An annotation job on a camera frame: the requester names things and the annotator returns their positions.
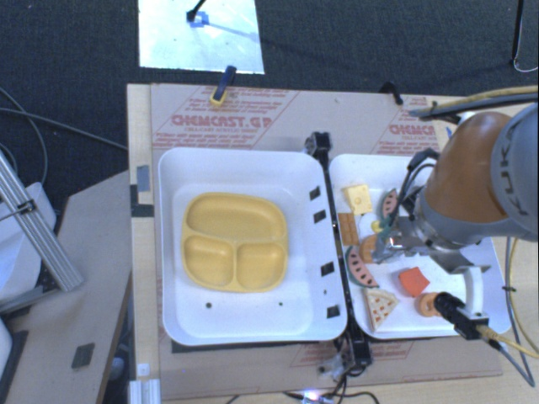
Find black cylinder on white bracket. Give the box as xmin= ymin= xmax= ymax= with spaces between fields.
xmin=433 ymin=264 xmax=492 ymax=341

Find white plastic tray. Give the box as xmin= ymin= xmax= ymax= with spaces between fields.
xmin=157 ymin=146 xmax=350 ymax=347
xmin=328 ymin=153 xmax=513 ymax=339

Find red-orange block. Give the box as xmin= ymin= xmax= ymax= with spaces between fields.
xmin=397 ymin=266 xmax=432 ymax=298

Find white fried egg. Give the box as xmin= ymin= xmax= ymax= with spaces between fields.
xmin=357 ymin=213 xmax=387 ymax=242

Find yellow cheese wedge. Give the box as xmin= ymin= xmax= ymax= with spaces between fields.
xmin=341 ymin=183 xmax=374 ymax=216

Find yellow divided plate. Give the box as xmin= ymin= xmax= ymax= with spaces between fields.
xmin=180 ymin=191 xmax=290 ymax=294

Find small watermelon slice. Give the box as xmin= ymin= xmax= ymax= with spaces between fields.
xmin=380 ymin=188 xmax=399 ymax=220

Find orange bread roll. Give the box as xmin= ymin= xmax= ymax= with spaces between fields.
xmin=358 ymin=234 xmax=380 ymax=264

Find pizza slice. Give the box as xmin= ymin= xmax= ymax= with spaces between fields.
xmin=362 ymin=287 xmax=400 ymax=332

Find thin black rod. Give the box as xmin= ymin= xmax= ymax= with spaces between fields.
xmin=318 ymin=148 xmax=360 ymax=345

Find brown cardboard board red print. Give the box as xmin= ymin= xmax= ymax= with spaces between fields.
xmin=149 ymin=82 xmax=504 ymax=400

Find orange waffle biscuit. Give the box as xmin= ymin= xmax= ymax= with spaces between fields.
xmin=337 ymin=212 xmax=360 ymax=246

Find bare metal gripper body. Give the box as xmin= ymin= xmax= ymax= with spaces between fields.
xmin=390 ymin=215 xmax=492 ymax=275

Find large watermelon slice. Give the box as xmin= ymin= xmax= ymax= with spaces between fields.
xmin=344 ymin=245 xmax=380 ymax=290

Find orange doughnut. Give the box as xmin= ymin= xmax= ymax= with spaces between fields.
xmin=414 ymin=292 xmax=441 ymax=317

